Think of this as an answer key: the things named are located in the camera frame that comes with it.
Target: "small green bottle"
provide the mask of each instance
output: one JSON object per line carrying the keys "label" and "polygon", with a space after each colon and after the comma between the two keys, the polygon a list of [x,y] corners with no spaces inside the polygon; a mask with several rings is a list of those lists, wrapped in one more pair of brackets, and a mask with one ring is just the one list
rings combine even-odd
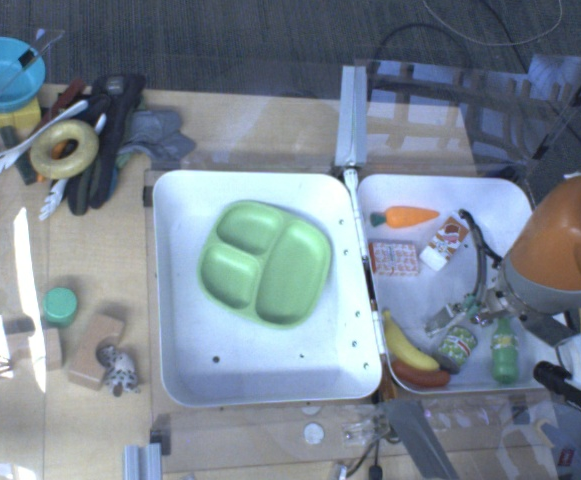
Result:
{"label": "small green bottle", "polygon": [[499,318],[492,335],[492,377],[501,384],[512,384],[519,378],[519,342],[509,318]]}

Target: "small box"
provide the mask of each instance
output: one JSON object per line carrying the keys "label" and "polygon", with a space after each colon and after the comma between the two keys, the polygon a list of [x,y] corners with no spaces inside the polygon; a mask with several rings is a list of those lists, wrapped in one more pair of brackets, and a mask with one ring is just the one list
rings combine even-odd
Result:
{"label": "small box", "polygon": [[450,261],[470,230],[456,213],[450,215],[421,251],[421,261],[438,272]]}
{"label": "small box", "polygon": [[32,98],[22,109],[16,112],[0,113],[0,129],[4,126],[14,126],[17,130],[34,128],[41,121],[39,100]]}
{"label": "small box", "polygon": [[369,244],[372,271],[384,276],[419,274],[417,249],[412,242],[374,240]]}

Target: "gray cloth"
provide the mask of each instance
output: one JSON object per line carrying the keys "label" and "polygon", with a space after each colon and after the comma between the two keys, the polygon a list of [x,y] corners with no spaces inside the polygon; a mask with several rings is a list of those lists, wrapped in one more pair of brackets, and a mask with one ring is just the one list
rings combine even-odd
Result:
{"label": "gray cloth", "polygon": [[179,165],[196,144],[179,132],[181,118],[172,110],[139,110],[132,114],[126,140],[118,155],[144,153],[153,166]]}

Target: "toy banana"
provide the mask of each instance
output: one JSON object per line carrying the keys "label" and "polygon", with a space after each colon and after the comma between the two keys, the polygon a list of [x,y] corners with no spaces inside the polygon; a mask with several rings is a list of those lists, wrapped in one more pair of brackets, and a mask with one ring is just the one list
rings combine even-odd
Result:
{"label": "toy banana", "polygon": [[439,369],[439,363],[433,357],[421,352],[408,341],[408,338],[406,338],[395,321],[392,320],[390,312],[387,310],[383,312],[383,322],[388,349],[400,361],[417,370],[434,371]]}

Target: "cow figurine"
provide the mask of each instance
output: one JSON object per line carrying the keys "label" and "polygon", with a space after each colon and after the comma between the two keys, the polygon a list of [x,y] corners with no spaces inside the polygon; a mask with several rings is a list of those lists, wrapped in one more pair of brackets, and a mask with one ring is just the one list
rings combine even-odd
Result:
{"label": "cow figurine", "polygon": [[134,361],[126,352],[120,352],[114,345],[108,345],[97,351],[97,359],[106,368],[103,382],[114,396],[120,397],[124,391],[139,392]]}

